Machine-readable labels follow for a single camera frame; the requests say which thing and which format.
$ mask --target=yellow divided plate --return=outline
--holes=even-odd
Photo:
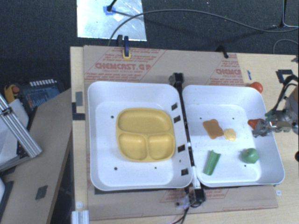
[[[131,108],[119,113],[116,121],[117,144],[131,161],[155,162],[171,158],[175,151],[172,121],[159,109]]]

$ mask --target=silver square panel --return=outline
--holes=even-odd
[[[105,12],[105,7],[112,1],[77,0],[78,37],[109,39],[116,27],[129,18],[121,14]],[[143,12],[141,0],[117,0],[113,10],[131,16]],[[146,41],[143,16],[123,25],[113,39],[116,39],[119,34],[127,35],[133,41]]]

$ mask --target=table surface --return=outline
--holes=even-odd
[[[298,64],[291,62],[294,56],[287,55],[265,55],[265,54],[237,54],[242,77],[245,85],[254,81],[263,84],[262,97],[266,110],[271,109],[278,98],[282,84],[278,82],[275,71],[292,70],[298,74]],[[76,100],[76,92],[84,92],[84,68],[83,68],[83,48],[71,48],[71,86],[72,102]],[[84,113],[85,107],[77,107],[78,113]],[[88,209],[87,181],[86,181],[86,147],[85,147],[85,122],[73,121],[73,151],[74,151],[74,181],[75,181],[75,201],[83,203],[78,211]],[[275,187],[281,191],[281,196],[277,196],[278,208],[263,210],[228,211],[216,213],[190,214],[186,216],[185,224],[281,224],[298,223],[299,207],[299,177],[298,162],[294,155],[298,151],[298,136],[293,132],[274,134],[278,150],[285,169],[284,181]],[[181,216],[160,216],[126,218],[115,220],[91,221],[91,224],[151,224],[151,223],[172,223]]]

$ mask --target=black fabric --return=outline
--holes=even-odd
[[[142,0],[143,10],[197,9],[268,29],[278,26],[283,0]],[[77,38],[76,0],[0,0],[0,89],[8,82],[57,77],[70,87],[70,46],[106,45],[107,40]],[[298,25],[298,0],[287,0],[285,22]],[[147,42],[131,47],[272,53],[279,39],[298,41],[298,30],[265,34],[207,15],[149,14]],[[297,54],[298,46],[280,42],[279,54]]]

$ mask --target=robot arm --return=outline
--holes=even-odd
[[[255,130],[252,132],[254,137],[259,135],[266,136],[269,132],[288,132],[293,130],[298,134],[298,86],[294,89],[289,97],[284,97],[286,89],[290,85],[290,81],[295,80],[298,82],[298,78],[294,75],[287,77],[284,82],[284,86],[278,98],[277,104],[272,110],[270,110],[266,116],[266,120],[259,120],[256,124]],[[286,100],[283,110],[278,111],[277,107],[279,102],[284,98]]]

